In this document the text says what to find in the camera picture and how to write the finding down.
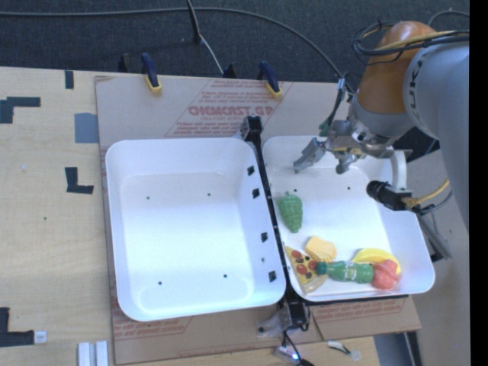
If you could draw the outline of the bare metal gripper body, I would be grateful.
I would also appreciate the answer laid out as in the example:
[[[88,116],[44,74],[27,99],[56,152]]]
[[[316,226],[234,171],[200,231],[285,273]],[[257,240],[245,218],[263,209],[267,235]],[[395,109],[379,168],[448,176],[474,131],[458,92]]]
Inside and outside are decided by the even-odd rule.
[[[332,153],[389,157],[393,139],[373,133],[361,122],[335,120],[326,134],[325,148]]]

